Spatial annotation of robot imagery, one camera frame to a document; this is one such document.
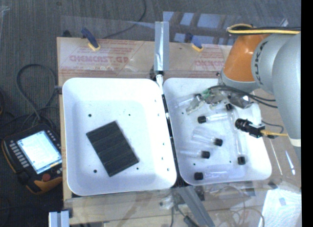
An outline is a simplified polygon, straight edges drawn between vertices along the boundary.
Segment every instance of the white tray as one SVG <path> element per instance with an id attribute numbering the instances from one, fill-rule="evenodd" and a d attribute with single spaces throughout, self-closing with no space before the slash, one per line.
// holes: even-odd
<path id="1" fill-rule="evenodd" d="M 63 85 L 67 182 L 80 196 L 165 189 L 176 169 L 158 85 L 149 79 L 72 78 Z M 117 121 L 139 163 L 109 177 L 86 133 Z"/>
<path id="2" fill-rule="evenodd" d="M 208 104 L 187 115 L 185 107 L 178 107 L 177 100 L 181 97 L 202 93 L 208 87 L 217 85 L 217 79 L 200 78 L 170 78 L 164 82 L 164 93 L 168 105 L 173 130 L 177 160 L 181 177 L 191 185 L 204 185 L 220 182 L 242 182 L 264 180 L 271 175 L 271 163 L 262 138 L 255 138 L 238 130 L 237 136 L 243 144 L 247 162 L 239 165 L 237 162 L 236 138 L 232 134 L 230 124 L 216 121 L 199 124 L 197 118 L 210 111 Z M 248 119 L 253 124 L 261 123 L 259 106 L 254 104 L 248 109 L 235 108 L 242 119 Z M 221 147 L 208 147 L 209 159 L 186 157 L 178 152 L 180 148 L 199 148 L 192 141 L 193 130 L 198 126 L 206 127 L 208 131 L 223 135 Z M 195 180 L 194 173 L 210 173 L 203 180 Z"/>

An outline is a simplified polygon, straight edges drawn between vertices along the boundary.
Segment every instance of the black cable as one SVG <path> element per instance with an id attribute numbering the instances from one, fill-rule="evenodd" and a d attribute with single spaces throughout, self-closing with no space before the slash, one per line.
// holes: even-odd
<path id="1" fill-rule="evenodd" d="M 0 118 L 5 114 L 5 100 L 2 90 L 0 89 Z"/>
<path id="2" fill-rule="evenodd" d="M 199 227 L 189 216 L 185 215 L 185 214 L 181 211 L 181 209 L 179 208 L 178 204 L 176 204 L 176 205 L 174 205 L 174 206 L 172 207 L 172 222 L 171 222 L 170 227 L 172 227 L 173 222 L 174 222 L 174 212 L 173 212 L 174 209 L 175 209 L 176 211 L 178 211 L 178 212 L 184 217 L 184 222 L 185 222 L 186 224 L 188 224 L 188 226 Z"/>
<path id="3" fill-rule="evenodd" d="M 236 93 L 238 95 L 246 95 L 249 98 L 259 102 L 260 104 L 264 104 L 264 105 L 269 106 L 271 108 L 276 108 L 277 109 L 277 106 L 263 102 L 263 101 L 275 102 L 276 101 L 275 99 L 267 99 L 267 98 L 259 97 L 259 96 L 252 95 L 252 94 L 250 94 L 248 92 L 241 91 L 239 89 L 236 89 L 236 88 L 233 88 L 233 87 L 230 87 L 230 86 L 226 86 L 226 85 L 212 86 L 212 87 L 208 88 L 207 91 L 210 91 L 210 90 L 213 90 L 213 89 L 218 89 L 219 91 L 231 91 L 231 92 L 234 92 L 234 93 Z"/>
<path id="4" fill-rule="evenodd" d="M 174 224 L 174 206 L 172 207 L 171 210 L 172 210 L 172 212 L 171 212 L 172 219 L 171 219 L 171 225 L 170 225 L 170 227 L 172 227 L 173 224 Z"/>
<path id="5" fill-rule="evenodd" d="M 53 78 L 53 82 L 54 82 L 54 87 L 53 89 L 51 90 L 51 93 L 50 93 L 50 96 L 47 100 L 47 102 L 45 102 L 44 106 L 42 108 L 39 108 L 39 109 L 36 109 L 35 106 L 33 105 L 33 103 L 30 101 L 30 99 L 25 95 L 25 93 L 22 91 L 21 87 L 20 87 L 20 77 L 21 77 L 21 74 L 23 73 L 23 71 L 27 68 L 30 68 L 30 67 L 40 67 L 40 68 L 43 68 L 44 70 L 48 71 L 48 73 L 51 75 L 51 77 Z M 16 116 L 14 117 L 14 115 L 10 112 L 5 112 L 6 114 L 9 114 L 9 115 L 12 115 L 13 116 L 13 119 L 10 120 L 9 122 L 6 122 L 4 124 L 1 124 L 0 125 L 0 128 L 4 128 L 5 126 L 7 125 L 10 125 L 11 123 L 13 122 L 16 122 L 17 120 L 19 119 L 22 119 L 24 117 L 26 117 L 26 119 L 24 119 L 23 123 L 20 124 L 20 128 L 19 130 L 23 130 L 25 124 L 34 116 L 35 118 L 33 119 L 31 125 L 34 126 L 36 123 L 42 123 L 42 122 L 46 122 L 48 125 L 50 125 L 51 128 L 54 128 L 54 124 L 53 122 L 46 116 L 43 116 L 43 115 L 40 115 L 40 111 L 44 111 L 44 110 L 47 110 L 47 109 L 58 109 L 58 107 L 53 107 L 53 106 L 48 106 L 49 103 L 51 102 L 51 100 L 53 99 L 54 95 L 56 94 L 56 89 L 55 87 L 57 86 L 57 80 L 56 80 L 56 77 L 55 77 L 55 74 L 54 72 L 46 67 L 46 66 L 43 66 L 43 65 L 40 65 L 40 64 L 29 64 L 29 65 L 25 65 L 24 67 L 22 67 L 17 75 L 16 75 L 16 87 L 19 91 L 19 93 L 22 95 L 22 97 L 27 101 L 27 103 L 31 106 L 32 108 L 32 113 L 30 114 L 23 114 L 23 115 L 20 115 L 20 116 Z"/>
<path id="6" fill-rule="evenodd" d="M 9 200 L 6 197 L 4 197 L 4 196 L 0 196 L 0 205 L 1 205 L 0 212 L 7 211 L 7 214 L 6 214 L 5 218 L 4 218 L 4 220 L 2 219 L 2 224 L 0 225 L 0 227 L 4 227 L 5 224 L 7 223 L 8 219 L 9 219 L 9 216 L 10 216 L 10 203 L 9 203 Z"/>
<path id="7" fill-rule="evenodd" d="M 263 120 L 262 120 L 262 123 L 270 125 L 270 126 L 274 126 L 274 127 L 279 127 L 281 129 L 279 133 L 283 133 L 284 132 L 284 127 L 282 125 L 267 123 L 267 122 L 264 122 Z"/>
<path id="8" fill-rule="evenodd" d="M 6 197 L 1 196 L 0 198 L 5 199 L 6 202 L 7 202 L 7 205 L 8 205 L 8 206 L 6 206 L 6 207 L 1 207 L 1 208 L 0 208 L 0 213 L 1 213 L 2 211 L 7 211 L 7 212 L 8 212 L 8 213 L 7 213 L 7 217 L 5 218 L 5 221 L 2 221 L 2 223 L 1 223 L 2 225 L 0 225 L 0 227 L 6 226 L 6 223 L 7 223 L 7 221 L 9 220 L 9 216 L 10 216 L 10 211 L 11 211 L 11 209 L 16 209 L 16 208 L 27 208 L 27 209 L 29 209 L 29 208 L 33 208 L 33 209 L 35 209 L 37 212 L 38 212 L 38 211 L 41 211 L 42 213 L 48 213 L 48 211 L 43 210 L 41 207 L 33 206 L 33 205 L 15 205 L 15 206 L 11 206 L 10 203 L 9 203 L 9 201 L 8 201 L 8 199 L 7 199 Z"/>
<path id="9" fill-rule="evenodd" d="M 113 37 L 113 36 L 117 36 L 117 35 L 119 35 L 119 34 L 122 34 L 122 33 L 124 33 L 125 31 L 130 30 L 131 28 L 133 28 L 134 26 L 136 26 L 137 23 L 141 22 L 142 19 L 144 18 L 144 16 L 146 15 L 146 10 L 147 10 L 146 0 L 142 0 L 142 1 L 143 1 L 143 6 L 144 6 L 142 15 L 140 16 L 140 18 L 139 18 L 133 25 L 131 25 L 130 27 L 128 27 L 128 28 L 126 28 L 126 29 L 124 29 L 124 30 L 121 30 L 121 31 L 118 31 L 118 32 L 116 32 L 116 33 L 113 33 L 113 34 L 110 34 L 110 35 L 108 35 L 108 36 L 105 36 L 103 39 L 111 38 L 111 37 Z"/>
<path id="10" fill-rule="evenodd" d="M 37 109 L 37 111 L 48 110 L 48 109 L 59 109 L 59 108 L 58 108 L 58 107 L 53 107 L 53 106 L 46 106 L 46 107 Z M 23 117 L 26 117 L 26 116 L 27 116 L 27 118 L 24 120 L 24 122 L 23 122 L 22 125 L 20 126 L 20 129 L 19 129 L 19 130 L 21 130 L 21 129 L 24 127 L 24 125 L 26 124 L 26 122 L 30 119 L 30 117 L 31 117 L 31 116 L 34 116 L 33 113 L 16 116 L 16 117 L 14 117 L 12 120 L 10 120 L 10 121 L 8 121 L 8 122 L 6 122 L 6 123 L 0 125 L 0 128 L 3 129 L 5 126 L 10 125 L 11 123 L 17 121 L 18 119 L 23 118 Z"/>
<path id="11" fill-rule="evenodd" d="M 29 67 L 34 67 L 34 66 L 36 66 L 36 67 L 41 67 L 41 68 L 43 68 L 43 69 L 45 69 L 45 70 L 48 70 L 49 73 L 51 74 L 51 76 L 53 77 L 53 80 L 54 80 L 54 84 L 55 84 L 55 85 L 57 85 L 57 82 L 56 82 L 56 78 L 55 78 L 54 72 L 53 72 L 50 68 L 48 68 L 48 67 L 46 67 L 46 66 L 43 66 L 43 65 L 40 65 L 40 64 L 29 64 L 29 65 L 25 65 L 24 67 L 22 67 L 22 68 L 18 71 L 18 73 L 17 73 L 17 75 L 16 75 L 16 88 L 18 89 L 18 91 L 19 91 L 19 93 L 22 95 L 22 97 L 28 102 L 28 104 L 29 104 L 30 107 L 32 108 L 34 114 L 37 116 L 38 121 L 40 122 L 40 121 L 41 121 L 41 117 L 40 117 L 40 115 L 39 115 L 37 109 L 34 107 L 33 103 L 29 100 L 29 98 L 28 98 L 28 97 L 24 94 L 24 92 L 21 90 L 20 84 L 19 84 L 19 79 L 20 79 L 21 73 L 22 73 L 25 69 L 27 69 L 27 68 L 29 68 Z M 50 101 L 52 100 L 54 94 L 55 94 L 55 89 L 53 89 L 53 91 L 51 92 L 50 97 L 49 97 L 48 101 L 46 102 L 45 106 L 47 106 L 47 105 L 50 103 Z"/>

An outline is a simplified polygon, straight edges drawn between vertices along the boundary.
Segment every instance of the black vial cap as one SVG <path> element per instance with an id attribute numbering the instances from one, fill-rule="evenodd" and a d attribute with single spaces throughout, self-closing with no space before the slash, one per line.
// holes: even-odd
<path id="1" fill-rule="evenodd" d="M 231 111 L 234 108 L 231 104 L 226 104 L 225 107 L 227 111 Z"/>
<path id="2" fill-rule="evenodd" d="M 239 165 L 246 164 L 246 158 L 245 157 L 238 157 L 237 160 L 238 160 Z"/>
<path id="3" fill-rule="evenodd" d="M 222 146 L 222 144 L 223 144 L 223 140 L 221 140 L 220 138 L 216 138 L 214 140 L 214 145 Z"/>
<path id="4" fill-rule="evenodd" d="M 202 151 L 201 152 L 201 157 L 203 158 L 203 159 L 209 159 L 210 158 L 210 152 L 209 151 Z"/>
<path id="5" fill-rule="evenodd" d="M 203 180 L 203 173 L 202 172 L 195 172 L 194 179 L 195 180 Z"/>
<path id="6" fill-rule="evenodd" d="M 206 117 L 204 115 L 198 117 L 198 123 L 205 123 Z"/>

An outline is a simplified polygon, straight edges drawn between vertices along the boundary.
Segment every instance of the cable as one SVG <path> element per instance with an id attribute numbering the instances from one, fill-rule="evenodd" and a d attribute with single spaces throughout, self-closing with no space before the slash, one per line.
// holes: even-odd
<path id="1" fill-rule="evenodd" d="M 263 136 L 288 136 L 288 134 L 276 133 L 268 130 L 261 130 Z"/>
<path id="2" fill-rule="evenodd" d="M 179 205 L 178 204 L 175 204 L 173 207 L 172 207 L 172 222 L 171 222 L 171 225 L 170 227 L 173 226 L 173 222 L 174 222 L 174 209 L 176 211 L 178 211 L 183 217 L 184 217 L 184 222 L 189 226 L 189 227 L 199 227 L 189 216 L 185 215 L 181 209 L 179 208 Z"/>
<path id="3" fill-rule="evenodd" d="M 230 86 L 226 86 L 226 85 L 216 85 L 216 86 L 212 86 L 212 87 L 206 89 L 203 92 L 205 94 L 204 97 L 208 97 L 210 92 L 211 92 L 211 90 L 213 90 L 213 89 L 218 89 L 219 91 L 231 91 L 231 92 L 237 93 L 238 95 L 246 95 L 249 98 L 259 102 L 260 104 L 264 104 L 264 105 L 269 106 L 271 108 L 276 108 L 277 109 L 277 106 L 263 102 L 263 101 L 275 102 L 275 99 L 262 98 L 262 97 L 259 97 L 259 96 L 256 96 L 256 95 L 252 95 L 252 94 L 247 93 L 245 91 L 241 91 L 239 89 L 236 89 L 236 88 L 233 88 L 233 87 L 230 87 Z"/>
<path id="4" fill-rule="evenodd" d="M 38 121 L 40 122 L 42 119 L 41 119 L 41 117 L 40 117 L 38 111 L 37 111 L 36 108 L 34 107 L 33 103 L 28 99 L 28 97 L 27 97 L 27 96 L 24 94 L 24 92 L 21 90 L 20 84 L 19 84 L 19 78 L 20 78 L 21 73 L 22 73 L 25 69 L 27 69 L 27 68 L 29 68 L 29 67 L 33 67 L 33 66 L 41 67 L 41 68 L 44 68 L 45 70 L 48 70 L 49 73 L 51 74 L 51 76 L 53 77 L 53 80 L 54 80 L 54 84 L 55 84 L 55 85 L 57 85 L 57 82 L 56 82 L 56 78 L 55 78 L 55 75 L 54 75 L 53 71 L 52 71 L 50 68 L 48 68 L 48 67 L 46 67 L 46 66 L 43 66 L 43 65 L 40 65 L 40 64 L 29 64 L 29 65 L 25 65 L 24 67 L 22 67 L 22 68 L 18 71 L 18 73 L 17 73 L 17 75 L 16 75 L 16 88 L 18 89 L 18 91 L 20 92 L 20 94 L 22 95 L 22 97 L 28 102 L 28 104 L 29 104 L 30 107 L 32 108 L 33 112 L 36 114 Z M 50 97 L 49 97 L 48 101 L 46 102 L 45 106 L 47 106 L 47 105 L 49 104 L 49 102 L 52 100 L 54 94 L 55 94 L 55 89 L 53 89 L 53 91 L 51 92 Z"/>
<path id="5" fill-rule="evenodd" d="M 4 96 L 0 90 L 0 118 L 3 117 L 5 111 L 5 106 L 4 106 Z"/>
<path id="6" fill-rule="evenodd" d="M 223 190 L 225 190 L 225 189 L 227 189 L 227 188 L 230 188 L 230 189 L 234 189 L 235 191 L 237 191 L 237 193 L 238 193 L 238 195 L 240 195 L 240 196 L 242 196 L 243 197 L 243 193 L 241 192 L 241 190 L 239 190 L 239 189 L 237 189 L 237 188 L 235 188 L 235 187 L 233 187 L 233 186 L 230 186 L 230 185 L 228 185 L 228 186 L 225 186 L 225 187 L 223 187 L 223 188 L 221 188 L 221 189 L 219 189 L 217 192 L 215 192 L 214 193 L 214 195 L 213 195 L 213 197 L 216 197 L 218 194 L 220 194 L 220 192 L 221 191 L 223 191 Z M 246 203 L 245 203 L 245 201 L 244 201 L 244 199 L 243 199 L 243 208 L 241 208 L 241 209 L 239 209 L 239 210 L 235 210 L 235 211 L 232 211 L 232 219 L 234 220 L 234 224 L 235 224 L 235 226 L 244 226 L 244 223 L 245 223 L 245 219 L 244 219 L 244 217 L 243 217 L 243 219 L 242 219 L 242 223 L 240 223 L 241 222 L 241 217 L 240 217 L 240 214 L 239 214 L 239 212 L 240 211 L 244 211 L 244 214 L 243 214 L 243 216 L 245 216 L 245 211 L 246 210 L 254 210 L 254 211 L 256 211 L 256 212 L 258 212 L 259 214 L 260 214 L 260 217 L 262 218 L 262 227 L 265 227 L 265 219 L 264 219 L 264 216 L 263 216 L 263 214 L 259 211 L 259 210 L 257 210 L 257 209 L 254 209 L 254 208 L 252 208 L 252 207 L 246 207 Z M 235 221 L 235 219 L 233 218 L 233 216 L 235 215 L 235 214 L 237 214 L 238 216 L 239 216 L 239 221 L 236 223 L 236 221 Z"/>
<path id="7" fill-rule="evenodd" d="M 299 27 L 287 28 L 287 27 L 253 27 L 250 24 L 238 23 L 232 25 L 226 29 L 229 34 L 235 35 L 256 35 L 256 34 L 298 34 L 301 32 Z"/>
<path id="8" fill-rule="evenodd" d="M 2 212 L 2 211 L 5 211 L 6 210 L 6 212 L 7 212 L 7 214 L 6 214 L 6 216 L 5 216 L 5 218 L 4 218 L 4 220 L 2 219 L 2 224 L 0 225 L 0 227 L 4 227 L 5 226 L 5 224 L 6 224 L 6 222 L 8 221 L 8 219 L 9 219 L 9 216 L 10 216 L 10 203 L 9 203 L 9 200 L 6 198 L 6 197 L 4 197 L 4 196 L 0 196 L 0 205 L 2 206 L 2 205 L 6 205 L 6 207 L 1 207 L 0 208 L 0 212 Z"/>
<path id="9" fill-rule="evenodd" d="M 120 31 L 115 32 L 115 33 L 113 33 L 113 34 L 107 35 L 107 36 L 105 36 L 105 37 L 102 38 L 102 39 L 107 39 L 107 38 L 110 38 L 110 37 L 113 37 L 113 36 L 117 36 L 117 35 L 119 35 L 119 34 L 122 34 L 122 33 L 124 33 L 125 31 L 130 30 L 131 28 L 133 28 L 134 26 L 136 26 L 137 23 L 141 22 L 142 19 L 144 18 L 144 16 L 146 15 L 146 11 L 147 11 L 146 0 L 142 0 L 142 1 L 143 1 L 143 6 L 144 6 L 143 12 L 142 12 L 140 18 L 139 18 L 133 25 L 131 25 L 130 27 L 128 27 L 128 28 L 126 28 L 126 29 L 124 29 L 124 30 L 120 30 Z"/>
<path id="10" fill-rule="evenodd" d="M 23 71 L 27 68 L 30 68 L 30 67 L 40 67 L 40 68 L 43 68 L 44 70 L 47 70 L 48 73 L 52 76 L 53 78 L 53 82 L 54 82 L 54 88 L 53 90 L 51 90 L 51 93 L 50 93 L 50 96 L 47 100 L 47 102 L 45 102 L 44 106 L 42 108 L 39 108 L 39 109 L 36 109 L 35 106 L 33 105 L 33 103 L 30 101 L 30 99 L 25 95 L 25 93 L 22 91 L 21 87 L 20 87 L 20 77 L 21 77 L 21 74 L 23 73 Z M 54 95 L 56 94 L 56 89 L 55 89 L 55 86 L 57 85 L 57 81 L 56 81 L 56 77 L 55 77 L 55 74 L 54 72 L 46 67 L 46 66 L 43 66 L 43 65 L 40 65 L 40 64 L 29 64 L 29 65 L 25 65 L 24 67 L 22 67 L 17 75 L 16 75 L 16 87 L 19 91 L 19 93 L 22 95 L 22 97 L 27 101 L 27 103 L 30 105 L 30 107 L 32 108 L 32 113 L 30 114 L 23 114 L 23 115 L 20 115 L 20 116 L 16 116 L 14 117 L 14 115 L 10 112 L 5 112 L 6 114 L 9 114 L 11 116 L 13 116 L 13 119 L 11 119 L 9 122 L 6 122 L 4 124 L 1 124 L 0 127 L 3 129 L 5 126 L 8 126 L 10 125 L 11 123 L 13 122 L 16 122 L 17 120 L 19 119 L 23 119 L 26 117 L 26 119 L 24 119 L 23 123 L 22 124 L 19 124 L 20 125 L 20 128 L 19 130 L 23 130 L 23 127 L 25 126 L 25 124 L 34 116 L 35 118 L 33 119 L 31 125 L 34 126 L 36 123 L 43 123 L 43 122 L 46 122 L 47 124 L 50 125 L 51 128 L 54 128 L 55 125 L 53 124 L 53 122 L 46 116 L 43 116 L 40 114 L 41 111 L 45 111 L 47 109 L 58 109 L 58 107 L 53 107 L 53 106 L 48 106 L 49 103 L 51 102 L 51 100 L 53 99 Z"/>
<path id="11" fill-rule="evenodd" d="M 172 227 L 173 226 L 173 224 L 174 224 L 174 206 L 172 207 L 172 212 L 171 212 L 171 215 L 172 215 L 172 219 L 171 219 L 171 225 L 170 225 L 170 227 Z"/>
<path id="12" fill-rule="evenodd" d="M 270 125 L 270 126 L 274 126 L 274 127 L 279 127 L 281 129 L 279 133 L 283 133 L 284 132 L 284 127 L 282 125 L 267 123 L 267 122 L 265 122 L 263 120 L 262 120 L 262 123 Z"/>

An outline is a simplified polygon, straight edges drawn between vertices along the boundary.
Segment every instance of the blue clamp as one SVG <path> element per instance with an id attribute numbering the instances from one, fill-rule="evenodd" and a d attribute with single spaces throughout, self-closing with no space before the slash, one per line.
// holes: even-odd
<path id="1" fill-rule="evenodd" d="M 85 27 L 82 28 L 82 34 L 84 38 L 87 38 L 89 43 L 89 47 L 92 48 L 94 51 L 100 49 L 100 44 L 96 41 L 95 37 L 92 35 L 92 33 L 87 30 Z"/>
<path id="2" fill-rule="evenodd" d="M 192 48 L 198 52 L 201 52 L 204 49 L 200 40 L 189 32 L 185 34 L 185 42 L 192 43 Z"/>

